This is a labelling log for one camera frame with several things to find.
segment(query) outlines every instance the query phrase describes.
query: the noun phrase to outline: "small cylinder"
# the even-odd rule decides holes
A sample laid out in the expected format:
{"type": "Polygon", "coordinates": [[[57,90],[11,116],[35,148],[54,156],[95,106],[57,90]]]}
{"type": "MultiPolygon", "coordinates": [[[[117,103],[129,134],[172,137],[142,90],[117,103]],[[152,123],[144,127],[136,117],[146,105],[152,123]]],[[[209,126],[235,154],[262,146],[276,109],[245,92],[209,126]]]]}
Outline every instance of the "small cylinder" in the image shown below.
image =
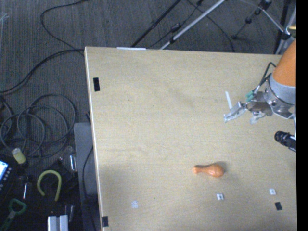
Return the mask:
{"type": "Polygon", "coordinates": [[[20,148],[15,148],[12,150],[12,155],[15,158],[15,160],[18,162],[18,164],[24,164],[26,162],[26,157],[20,150],[20,148]]]}

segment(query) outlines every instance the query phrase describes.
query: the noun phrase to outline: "small white marker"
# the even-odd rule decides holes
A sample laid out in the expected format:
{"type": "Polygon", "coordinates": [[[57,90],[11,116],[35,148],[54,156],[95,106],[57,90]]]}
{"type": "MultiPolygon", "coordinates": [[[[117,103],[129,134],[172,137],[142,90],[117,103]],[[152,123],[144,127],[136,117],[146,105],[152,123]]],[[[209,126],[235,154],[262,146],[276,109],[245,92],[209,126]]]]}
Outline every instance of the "small white marker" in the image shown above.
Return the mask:
{"type": "Polygon", "coordinates": [[[270,193],[270,195],[276,195],[276,191],[275,191],[275,189],[273,189],[273,188],[271,188],[271,189],[269,190],[269,193],[270,193]]]}
{"type": "Polygon", "coordinates": [[[146,48],[117,47],[118,50],[145,51],[146,48]]]}
{"type": "Polygon", "coordinates": [[[137,209],[138,208],[138,202],[137,201],[131,202],[131,207],[134,208],[134,209],[137,209]]]}
{"type": "Polygon", "coordinates": [[[222,193],[217,193],[216,196],[217,196],[218,200],[224,200],[224,197],[223,197],[222,193]]]}

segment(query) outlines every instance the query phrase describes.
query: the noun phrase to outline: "gray carpet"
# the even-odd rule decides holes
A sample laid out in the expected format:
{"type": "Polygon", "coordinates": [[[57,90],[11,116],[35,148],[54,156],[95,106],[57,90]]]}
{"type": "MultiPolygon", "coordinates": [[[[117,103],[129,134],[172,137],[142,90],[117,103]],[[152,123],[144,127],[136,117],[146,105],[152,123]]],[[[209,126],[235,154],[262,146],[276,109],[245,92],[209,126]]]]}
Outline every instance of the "gray carpet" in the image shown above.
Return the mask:
{"type": "MultiPolygon", "coordinates": [[[[37,64],[50,55],[72,49],[46,32],[40,16],[49,8],[78,1],[80,0],[0,0],[0,12],[8,15],[2,36],[0,95],[14,114],[21,113],[36,98],[55,93],[67,97],[74,104],[75,120],[70,105],[61,97],[46,97],[40,100],[39,104],[51,105],[61,111],[68,126],[72,126],[74,122],[88,121],[85,62],[84,57],[76,51],[56,55],[38,66],[22,85],[12,91],[3,92],[22,81],[37,64]]],[[[84,49],[85,46],[130,47],[174,1],[87,0],[46,12],[44,24],[54,36],[75,49],[84,49]]],[[[136,47],[161,48],[169,41],[171,34],[157,44],[153,44],[159,41],[173,25],[184,22],[191,15],[197,1],[182,0],[136,47]]],[[[182,29],[217,1],[219,0],[204,0],[182,29]]],[[[244,28],[237,40],[231,38],[260,2],[261,0],[224,2],[167,49],[274,53],[278,29],[264,14],[254,17],[252,24],[244,28]]],[[[293,11],[295,2],[296,0],[292,0],[288,17],[293,11]]],[[[283,0],[273,0],[267,12],[279,22],[282,8],[283,0]]],[[[0,123],[2,123],[9,114],[4,107],[0,108],[0,123]]],[[[48,139],[55,140],[66,133],[63,119],[54,110],[42,108],[37,111],[37,114],[47,127],[48,139]]],[[[29,123],[31,126],[26,126],[24,132],[28,138],[38,141],[42,136],[40,125],[36,121],[27,121],[27,124],[29,123]]],[[[55,155],[43,160],[36,158],[30,160],[33,167],[29,169],[29,173],[34,176],[34,179],[43,168],[50,166],[59,156],[67,155],[66,146],[74,145],[73,132],[69,132],[67,137],[67,141],[62,140],[59,144],[45,146],[48,154],[62,148],[55,155]]],[[[37,144],[29,143],[28,152],[30,153],[35,146],[37,144]]],[[[3,144],[0,144],[0,153],[7,153],[3,144]]]]}

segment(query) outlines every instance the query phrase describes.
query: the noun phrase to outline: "wire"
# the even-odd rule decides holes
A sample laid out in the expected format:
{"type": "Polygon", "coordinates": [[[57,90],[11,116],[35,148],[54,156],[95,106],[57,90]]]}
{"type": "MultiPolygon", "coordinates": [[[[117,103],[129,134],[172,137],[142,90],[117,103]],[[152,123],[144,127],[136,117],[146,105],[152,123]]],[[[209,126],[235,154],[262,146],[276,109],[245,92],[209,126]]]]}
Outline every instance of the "wire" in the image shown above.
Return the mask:
{"type": "Polygon", "coordinates": [[[156,45],[157,43],[159,43],[160,41],[162,41],[165,37],[167,37],[170,33],[174,33],[177,30],[179,30],[194,14],[194,12],[197,10],[197,7],[193,10],[193,12],[180,24],[175,24],[165,35],[163,35],[158,41],[156,41],[155,43],[153,43],[152,45],[150,45],[147,48],[153,47],[154,45],[156,45]]]}
{"type": "Polygon", "coordinates": [[[86,164],[87,164],[88,159],[89,159],[92,152],[93,152],[93,146],[91,147],[91,150],[89,151],[87,158],[86,158],[86,161],[85,161],[85,163],[82,167],[82,186],[83,186],[83,189],[85,191],[85,198],[86,198],[87,205],[88,205],[87,210],[88,210],[90,217],[91,217],[91,223],[92,223],[92,226],[93,226],[93,230],[96,230],[94,218],[93,218],[93,215],[92,215],[92,212],[91,212],[91,209],[90,209],[90,201],[89,201],[89,197],[88,197],[88,193],[87,193],[87,188],[86,188],[86,184],[85,184],[85,168],[86,168],[86,164]]]}
{"type": "Polygon", "coordinates": [[[47,29],[45,23],[44,23],[44,16],[46,13],[52,11],[52,10],[55,10],[55,9],[59,9],[59,8],[64,8],[64,7],[69,7],[69,6],[73,6],[73,5],[77,5],[77,4],[80,4],[80,3],[83,3],[83,2],[86,2],[88,0],[80,0],[80,1],[77,1],[77,2],[72,2],[72,3],[69,3],[69,4],[65,4],[65,5],[59,5],[59,6],[54,6],[52,8],[49,8],[49,9],[46,9],[45,11],[43,11],[43,13],[40,15],[40,22],[43,26],[43,28],[45,29],[45,31],[50,35],[52,36],[54,39],[62,42],[63,44],[66,44],[67,46],[69,46],[70,48],[72,48],[73,50],[77,51],[79,54],[81,55],[84,55],[83,53],[79,52],[74,46],[72,46],[71,44],[67,43],[66,41],[64,41],[63,39],[55,36],[50,30],[47,29]]]}
{"type": "Polygon", "coordinates": [[[72,52],[76,52],[76,50],[65,50],[65,51],[59,51],[55,54],[52,54],[48,57],[46,57],[44,60],[42,60],[40,63],[38,63],[37,65],[35,65],[31,71],[20,81],[18,82],[16,85],[14,85],[13,87],[11,88],[8,88],[6,90],[2,90],[0,91],[0,94],[5,94],[7,92],[10,92],[14,89],[16,89],[17,87],[21,86],[23,83],[26,83],[26,81],[33,75],[33,73],[41,66],[43,65],[45,62],[57,57],[57,56],[60,56],[60,55],[63,55],[63,54],[66,54],[66,53],[72,53],[72,52]]]}
{"type": "MultiPolygon", "coordinates": [[[[11,109],[10,106],[6,103],[5,99],[4,99],[2,96],[0,96],[0,103],[6,108],[6,110],[7,110],[8,113],[9,113],[9,116],[12,116],[12,115],[13,115],[12,109],[11,109]]],[[[6,135],[10,133],[11,127],[12,127],[12,124],[10,124],[10,125],[7,127],[6,135]]]]}
{"type": "Polygon", "coordinates": [[[268,72],[268,70],[269,70],[269,68],[270,68],[271,65],[273,65],[273,67],[276,67],[276,65],[275,65],[274,63],[272,63],[272,62],[270,62],[270,63],[268,64],[268,66],[266,67],[265,72],[264,72],[264,74],[263,74],[263,77],[262,77],[262,79],[261,79],[261,81],[260,81],[260,83],[259,83],[259,86],[262,86],[262,85],[264,84],[264,82],[270,77],[270,75],[267,75],[267,76],[266,76],[266,74],[267,74],[267,72],[268,72]]]}
{"type": "MultiPolygon", "coordinates": [[[[204,13],[202,10],[200,10],[198,7],[199,6],[196,6],[194,5],[190,0],[186,0],[191,6],[195,7],[195,9],[197,9],[200,13],[204,13]]],[[[215,26],[218,27],[218,29],[226,36],[227,40],[229,41],[230,43],[230,46],[231,46],[231,50],[232,52],[234,53],[235,50],[234,50],[234,46],[232,44],[232,41],[230,39],[230,37],[228,36],[228,34],[211,18],[209,17],[208,15],[206,16],[215,26]]]]}
{"type": "Polygon", "coordinates": [[[36,98],[32,103],[31,105],[24,109],[21,113],[19,114],[14,114],[14,115],[11,115],[9,116],[8,118],[6,118],[4,120],[4,122],[1,124],[1,127],[0,127],[0,141],[3,143],[3,145],[5,146],[6,149],[8,149],[8,151],[11,151],[14,147],[12,146],[9,146],[7,144],[7,142],[19,142],[19,141],[24,141],[24,144],[23,144],[23,147],[22,147],[22,152],[24,153],[25,157],[27,159],[30,159],[30,158],[39,158],[39,159],[45,159],[45,158],[49,158],[49,157],[52,157],[54,156],[56,153],[58,153],[59,151],[61,151],[67,141],[67,138],[68,138],[68,135],[69,133],[72,131],[72,129],[74,128],[74,123],[75,123],[75,120],[76,120],[76,110],[75,110],[75,107],[73,105],[73,103],[65,96],[63,95],[60,95],[60,94],[46,94],[46,95],[42,95],[38,98],[36,98]],[[72,109],[72,112],[70,112],[70,114],[73,114],[73,118],[72,118],[72,124],[71,126],[69,126],[66,118],[64,117],[64,115],[56,108],[52,107],[52,106],[49,106],[49,105],[38,105],[36,103],[38,103],[40,100],[44,99],[44,98],[47,98],[47,97],[60,97],[64,100],[66,100],[68,102],[68,104],[71,106],[71,109],[72,109]],[[37,115],[35,114],[31,114],[30,111],[32,109],[38,109],[38,108],[44,108],[44,109],[51,109],[53,111],[55,111],[60,117],[61,119],[63,120],[64,122],[64,125],[65,125],[65,133],[61,136],[59,136],[57,139],[54,139],[54,140],[49,140],[49,141],[46,141],[46,125],[43,123],[42,119],[40,117],[38,117],[37,115]],[[21,130],[20,130],[20,117],[21,116],[29,116],[31,118],[34,118],[36,119],[39,123],[40,123],[40,126],[42,127],[42,136],[41,136],[41,140],[39,141],[36,141],[34,139],[31,139],[29,137],[27,137],[26,135],[24,135],[21,130]],[[13,138],[13,139],[10,139],[10,138],[7,138],[7,135],[8,135],[8,131],[6,130],[5,133],[3,133],[4,131],[4,128],[6,128],[6,123],[9,121],[9,120],[12,120],[13,118],[17,118],[17,128],[15,129],[15,131],[18,132],[19,136],[21,138],[13,138]],[[26,147],[26,144],[28,142],[33,142],[36,147],[35,149],[32,149],[32,151],[28,152],[28,153],[25,153],[25,147],[26,147]],[[43,153],[43,146],[47,147],[47,148],[50,148],[51,145],[54,145],[56,143],[61,143],[61,145],[59,146],[59,148],[57,148],[56,150],[53,150],[51,153],[48,153],[48,154],[44,154],[43,153]]]}

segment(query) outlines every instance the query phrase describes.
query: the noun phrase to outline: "orange object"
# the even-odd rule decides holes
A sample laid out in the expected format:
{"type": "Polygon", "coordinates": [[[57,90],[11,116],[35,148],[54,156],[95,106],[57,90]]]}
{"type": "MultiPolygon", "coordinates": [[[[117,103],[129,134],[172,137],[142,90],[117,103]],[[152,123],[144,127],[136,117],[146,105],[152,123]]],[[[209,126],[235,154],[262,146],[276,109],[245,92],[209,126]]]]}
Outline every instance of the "orange object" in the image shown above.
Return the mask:
{"type": "Polygon", "coordinates": [[[273,71],[273,78],[282,85],[296,86],[296,39],[282,55],[273,71]]]}
{"type": "Polygon", "coordinates": [[[225,171],[219,164],[211,164],[208,166],[196,165],[192,170],[195,174],[203,172],[215,178],[221,177],[225,171]]]}

